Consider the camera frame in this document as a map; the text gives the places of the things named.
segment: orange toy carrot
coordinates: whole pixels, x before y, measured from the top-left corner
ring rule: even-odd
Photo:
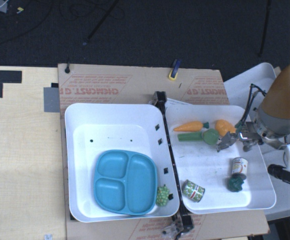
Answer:
[[[209,128],[209,123],[202,123],[200,121],[191,121],[174,128],[175,132],[197,132],[202,128]]]

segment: black cable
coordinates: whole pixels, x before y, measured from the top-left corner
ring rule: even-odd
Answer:
[[[103,24],[103,22],[106,20],[108,15],[111,13],[111,11],[115,8],[115,6],[118,4],[119,0],[115,0],[114,3],[111,5],[109,10],[105,13],[103,18],[100,20],[100,22],[97,24],[97,26],[94,28],[94,30],[90,33],[90,35],[87,37],[87,40],[85,41],[84,45],[89,42],[89,40],[92,38],[92,36],[96,33],[96,31],[99,29],[99,27]]]
[[[24,11],[26,11],[26,8],[35,0],[30,0],[28,1],[25,5],[22,5],[22,8],[24,9]],[[4,19],[12,19],[14,20],[15,17],[20,17],[19,12],[18,13],[13,13],[13,14],[1,14],[0,15],[0,27],[2,27],[2,29],[4,29],[4,31],[8,31],[10,30],[10,26],[8,25],[9,22],[5,22]]]
[[[42,3],[42,4],[49,4],[49,3],[47,3],[47,2],[40,1],[40,0],[35,0],[35,1],[36,1],[36,2],[39,2],[39,3]],[[70,14],[73,15],[72,18],[70,18],[70,17],[66,17],[66,16],[65,16],[65,14],[64,14],[64,12],[63,12],[63,10],[62,10],[62,8],[66,7],[66,5],[65,5],[64,3],[62,3],[62,1],[59,2],[59,3],[57,3],[57,4],[54,3],[54,5],[57,5],[57,6],[58,6],[59,14],[60,14],[60,15],[61,15],[65,20],[67,20],[67,21],[74,21],[74,20],[76,20],[76,19],[78,19],[78,18],[80,18],[80,17],[87,17],[87,16],[89,16],[89,15],[92,14],[96,9],[101,9],[101,10],[107,12],[106,9],[101,8],[101,7],[99,7],[99,6],[100,6],[100,5],[105,5],[105,4],[109,3],[110,0],[105,0],[104,2],[94,2],[93,0],[84,0],[84,1],[86,1],[88,4],[84,4],[84,3],[73,3],[73,4],[71,4],[71,5],[69,6],[68,11],[70,12]],[[92,7],[92,8],[90,9],[89,12],[84,13],[84,14],[80,14],[80,13],[79,13],[80,10],[76,10],[77,7]],[[125,13],[124,13],[123,9],[121,9],[121,8],[118,7],[118,6],[117,6],[116,8],[117,8],[117,9],[120,9],[120,10],[122,11],[123,16],[122,16],[122,17],[114,17],[114,16],[112,16],[112,15],[109,15],[109,16],[110,16],[110,17],[113,17],[114,19],[117,19],[117,20],[121,20],[121,19],[123,19],[124,16],[125,16]]]
[[[0,42],[0,45],[2,45],[2,44],[4,44],[4,43],[6,43],[6,42],[9,42],[9,41],[12,41],[12,40],[15,40],[15,39],[17,39],[17,38],[19,38],[19,37],[22,37],[22,36],[24,36],[24,35],[26,35],[26,34],[28,34],[29,32],[31,32],[31,31],[33,31],[34,29],[36,29],[36,28],[38,28],[46,19],[47,19],[47,17],[49,16],[49,14],[50,14],[50,12],[51,12],[51,9],[52,9],[52,7],[53,7],[53,3],[51,3],[51,6],[50,6],[50,8],[49,8],[49,10],[48,10],[48,12],[47,12],[47,14],[45,15],[45,17],[36,25],[36,26],[34,26],[34,27],[32,27],[32,28],[30,28],[29,30],[27,30],[27,31],[25,31],[25,32],[23,32],[23,33],[21,33],[21,34],[19,34],[19,35],[17,35],[17,36],[14,36],[14,37],[12,37],[12,38],[9,38],[9,39],[7,39],[7,40],[5,40],[5,41],[2,41],[2,42]]]
[[[258,91],[255,92],[253,95],[252,95],[252,89],[253,88],[257,88]],[[252,103],[256,97],[256,95],[258,94],[258,92],[261,92],[261,94],[263,96],[266,96],[266,92],[264,90],[262,90],[259,86],[255,85],[255,84],[251,84],[250,85],[250,89],[249,89],[249,95],[248,95],[248,100],[247,100],[247,105],[246,105],[246,108],[245,108],[245,112],[243,114],[243,116],[241,117],[241,119],[239,120],[239,122],[235,125],[235,128],[237,128],[237,131],[240,131],[242,126],[244,125],[244,123],[246,122],[246,119],[247,119],[247,116],[249,114],[249,111],[250,111],[250,108],[252,106]]]
[[[272,0],[268,0],[267,1],[267,11],[266,11],[266,18],[265,18],[265,26],[264,26],[263,37],[262,37],[262,40],[261,40],[260,52],[258,53],[259,57],[261,57],[263,55],[263,51],[264,51],[265,39],[266,39],[267,28],[268,28],[269,12],[270,12],[270,9],[271,9],[271,1]]]

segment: blue plastic plate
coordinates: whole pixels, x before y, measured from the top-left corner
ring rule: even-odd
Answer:
[[[155,205],[157,168],[147,155],[108,150],[97,160],[94,197],[105,210],[128,215],[143,215]]]

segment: green toy vegetable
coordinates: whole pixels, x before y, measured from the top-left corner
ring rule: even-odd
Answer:
[[[159,186],[157,190],[156,205],[165,206],[168,202],[169,189],[166,185]]]
[[[242,187],[243,183],[244,183],[244,180],[241,179],[241,177],[232,176],[228,181],[228,189],[231,192],[239,192],[243,190],[243,187]]]
[[[209,145],[215,145],[219,139],[219,133],[217,130],[211,128],[206,131],[180,133],[177,137],[180,142],[204,141]]]

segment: tin can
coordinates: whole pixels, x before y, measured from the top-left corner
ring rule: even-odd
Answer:
[[[198,203],[203,197],[205,189],[187,179],[183,184],[182,192],[183,195]]]
[[[241,177],[242,180],[247,178],[248,161],[242,157],[236,157],[233,160],[232,176]]]

